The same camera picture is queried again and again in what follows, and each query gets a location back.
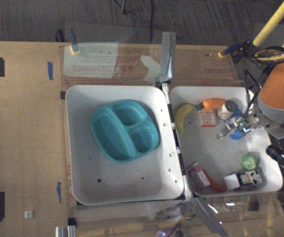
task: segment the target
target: toy banana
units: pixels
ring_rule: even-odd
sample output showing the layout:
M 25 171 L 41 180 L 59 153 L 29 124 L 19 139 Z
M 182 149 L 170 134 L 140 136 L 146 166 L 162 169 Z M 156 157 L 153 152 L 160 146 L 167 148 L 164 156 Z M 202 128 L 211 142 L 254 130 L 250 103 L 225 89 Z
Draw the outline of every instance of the toy banana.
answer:
M 181 106 L 177 112 L 175 117 L 175 123 L 178 131 L 180 133 L 184 133 L 183 123 L 187 114 L 189 114 L 195 106 L 193 104 L 184 104 Z

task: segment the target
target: wooden table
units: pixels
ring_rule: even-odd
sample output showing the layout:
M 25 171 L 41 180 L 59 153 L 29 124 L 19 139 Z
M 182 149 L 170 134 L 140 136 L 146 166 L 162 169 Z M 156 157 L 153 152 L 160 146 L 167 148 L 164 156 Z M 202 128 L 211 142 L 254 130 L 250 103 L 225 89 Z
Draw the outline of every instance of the wooden table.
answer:
M 0 192 L 5 192 L 5 217 L 0 222 L 0 237 L 50 237 L 54 236 L 56 226 L 67 226 L 72 194 L 65 147 L 68 145 L 64 125 L 65 101 L 61 99 L 61 91 L 71 86 L 62 83 L 66 77 L 61 75 L 66 45 L 0 41 L 0 57 L 5 68 L 4 76 L 0 76 Z M 157 62 L 158 48 L 135 45 L 137 52 L 146 52 L 144 55 L 151 51 Z M 204 56 L 209 59 L 213 58 L 212 55 L 215 58 L 218 49 L 223 47 L 205 48 L 210 50 Z M 182 53 L 193 58 L 204 48 L 177 46 L 176 50 L 177 68 L 182 65 L 184 68 L 189 68 L 189 65 L 204 68 L 202 62 L 193 64 L 180 58 Z M 226 76 L 237 80 L 233 64 L 224 69 L 232 72 Z M 220 74 L 211 67 L 205 71 Z M 177 77 L 187 82 L 185 74 L 180 75 L 180 72 L 176 73 Z M 194 77 L 196 75 L 198 78 L 188 83 L 206 82 L 204 78 L 201 80 L 202 74 L 193 73 Z M 58 183 L 61 185 L 61 201 Z M 24 212 L 29 210 L 33 211 L 33 218 L 24 219 Z

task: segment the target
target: white sink basin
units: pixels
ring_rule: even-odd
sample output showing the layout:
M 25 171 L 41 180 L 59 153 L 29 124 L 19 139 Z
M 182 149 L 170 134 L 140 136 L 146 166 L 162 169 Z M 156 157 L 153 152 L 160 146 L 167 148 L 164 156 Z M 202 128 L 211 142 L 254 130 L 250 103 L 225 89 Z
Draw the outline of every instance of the white sink basin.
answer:
M 245 89 L 241 87 L 179 86 L 170 92 L 174 113 L 185 103 L 199 104 L 208 98 L 235 100 L 246 109 Z M 94 140 L 89 121 L 92 113 L 114 101 L 137 101 L 150 115 L 160 134 L 160 144 L 145 156 L 125 164 L 107 159 Z M 164 93 L 151 86 L 77 85 L 66 94 L 70 136 L 72 190 L 76 200 L 85 205 L 175 199 L 184 191 L 169 112 Z M 248 133 L 241 140 L 215 135 L 224 126 L 201 128 L 193 112 L 186 116 L 184 134 L 179 134 L 185 167 L 197 161 L 217 182 L 241 170 L 241 158 L 247 153 L 258 155 L 262 183 L 249 191 L 216 193 L 211 189 L 195 193 L 202 197 L 232 196 L 246 193 L 276 192 L 283 185 L 277 162 L 265 152 L 270 140 L 264 129 Z
M 200 104 L 209 98 L 232 99 L 238 103 L 244 112 L 246 92 L 243 87 L 196 87 L 179 86 L 170 92 L 173 112 L 186 103 Z M 185 167 L 197 161 L 203 169 L 217 182 L 225 184 L 223 177 L 242 169 L 241 159 L 247 153 L 254 153 L 259 157 L 259 170 L 262 183 L 247 191 L 227 191 L 217 193 L 211 189 L 196 192 L 203 197 L 240 195 L 246 193 L 276 192 L 283 185 L 283 178 L 278 163 L 266 154 L 270 140 L 263 128 L 258 128 L 246 134 L 240 140 L 225 138 L 217 141 L 215 135 L 224 127 L 224 121 L 218 119 L 216 127 L 200 127 L 196 109 L 188 114 L 184 122 L 184 133 L 179 134 L 181 152 Z
M 161 140 L 154 151 L 119 164 L 102 153 L 89 121 L 98 108 L 123 99 L 135 100 L 144 107 Z M 78 85 L 67 91 L 66 104 L 76 200 L 98 205 L 175 199 L 183 193 L 181 168 L 162 91 L 151 86 Z

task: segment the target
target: teal divided plate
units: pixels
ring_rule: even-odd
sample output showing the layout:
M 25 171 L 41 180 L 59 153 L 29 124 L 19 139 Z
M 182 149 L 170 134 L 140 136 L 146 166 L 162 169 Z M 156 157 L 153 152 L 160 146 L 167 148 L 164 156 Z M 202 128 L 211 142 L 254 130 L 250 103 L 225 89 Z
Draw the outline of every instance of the teal divided plate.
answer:
M 90 128 L 102 152 L 116 163 L 150 153 L 160 140 L 151 117 L 133 100 L 119 100 L 99 108 L 90 118 Z

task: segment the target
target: small package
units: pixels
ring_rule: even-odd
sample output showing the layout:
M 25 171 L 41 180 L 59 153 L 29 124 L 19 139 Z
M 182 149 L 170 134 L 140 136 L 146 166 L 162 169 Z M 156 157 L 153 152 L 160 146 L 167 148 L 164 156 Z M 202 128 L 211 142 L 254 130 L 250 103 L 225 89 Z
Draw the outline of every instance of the small package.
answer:
M 216 126 L 216 119 L 215 119 L 214 110 L 206 111 L 206 110 L 202 109 L 201 106 L 203 106 L 203 105 L 197 105 L 196 106 L 197 114 L 198 114 L 199 121 L 200 121 L 200 126 L 201 127 L 214 127 L 214 126 Z
M 194 184 L 196 190 L 203 190 L 205 187 L 210 185 L 210 182 L 205 175 L 204 171 L 202 170 L 201 166 L 198 162 L 193 162 L 187 168 L 188 174 Z
M 244 186 L 256 185 L 262 182 L 257 170 L 232 174 L 224 177 L 224 181 L 228 190 L 234 190 Z

